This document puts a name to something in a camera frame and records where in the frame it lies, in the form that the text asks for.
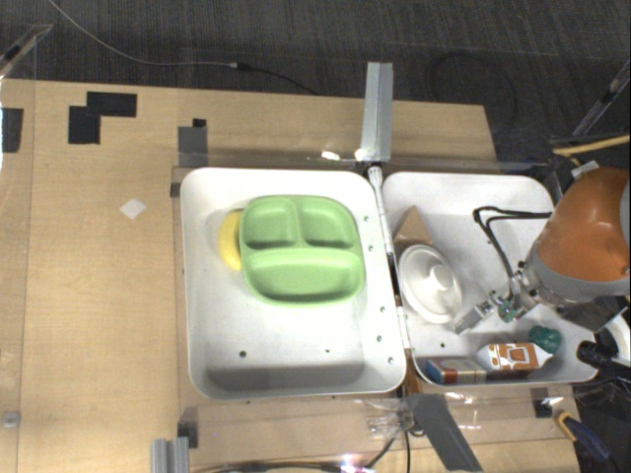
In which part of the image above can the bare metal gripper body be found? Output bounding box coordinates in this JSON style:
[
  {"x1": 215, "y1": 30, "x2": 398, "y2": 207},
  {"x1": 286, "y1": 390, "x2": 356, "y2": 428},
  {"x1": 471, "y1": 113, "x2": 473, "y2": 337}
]
[{"x1": 488, "y1": 267, "x2": 543, "y2": 322}]

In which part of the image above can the white plastic tray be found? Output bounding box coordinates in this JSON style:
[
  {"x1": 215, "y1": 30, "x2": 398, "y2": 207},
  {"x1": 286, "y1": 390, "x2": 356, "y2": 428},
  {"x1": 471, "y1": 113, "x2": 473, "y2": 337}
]
[
  {"x1": 178, "y1": 167, "x2": 408, "y2": 402},
  {"x1": 382, "y1": 170, "x2": 600, "y2": 388}
]

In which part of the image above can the green broccoli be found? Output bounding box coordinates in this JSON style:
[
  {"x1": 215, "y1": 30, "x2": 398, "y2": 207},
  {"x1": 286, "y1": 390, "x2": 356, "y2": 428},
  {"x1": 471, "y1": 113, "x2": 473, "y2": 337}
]
[{"x1": 528, "y1": 325, "x2": 563, "y2": 355}]

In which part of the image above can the blue and red carton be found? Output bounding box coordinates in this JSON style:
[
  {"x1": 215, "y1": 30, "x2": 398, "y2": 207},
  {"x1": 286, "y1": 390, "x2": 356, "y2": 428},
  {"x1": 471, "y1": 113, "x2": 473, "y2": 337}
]
[{"x1": 424, "y1": 357, "x2": 489, "y2": 385}]

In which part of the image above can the white bowl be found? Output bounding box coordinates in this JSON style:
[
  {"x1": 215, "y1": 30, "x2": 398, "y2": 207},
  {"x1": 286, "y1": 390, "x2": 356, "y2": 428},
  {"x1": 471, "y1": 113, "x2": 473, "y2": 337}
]
[{"x1": 397, "y1": 243, "x2": 464, "y2": 325}]

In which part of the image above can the orange and white carton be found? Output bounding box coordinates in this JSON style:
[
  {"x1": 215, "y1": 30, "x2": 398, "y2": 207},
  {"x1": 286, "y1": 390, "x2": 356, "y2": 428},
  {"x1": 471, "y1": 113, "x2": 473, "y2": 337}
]
[{"x1": 475, "y1": 341, "x2": 555, "y2": 379}]

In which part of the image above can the green divided plate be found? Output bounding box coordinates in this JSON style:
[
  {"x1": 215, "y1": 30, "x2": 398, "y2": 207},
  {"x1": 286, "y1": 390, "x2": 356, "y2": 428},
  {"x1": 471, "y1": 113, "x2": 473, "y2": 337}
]
[{"x1": 238, "y1": 194, "x2": 367, "y2": 306}]

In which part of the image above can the yellow banana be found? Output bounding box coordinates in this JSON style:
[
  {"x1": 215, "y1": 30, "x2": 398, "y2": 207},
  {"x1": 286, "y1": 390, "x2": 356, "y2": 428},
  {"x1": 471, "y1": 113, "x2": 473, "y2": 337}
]
[{"x1": 218, "y1": 209, "x2": 245, "y2": 272}]

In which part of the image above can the black cylinder on white bracket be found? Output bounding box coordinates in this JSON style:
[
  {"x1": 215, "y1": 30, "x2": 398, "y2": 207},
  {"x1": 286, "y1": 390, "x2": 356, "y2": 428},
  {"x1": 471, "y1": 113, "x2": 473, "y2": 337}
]
[{"x1": 576, "y1": 308, "x2": 630, "y2": 372}]

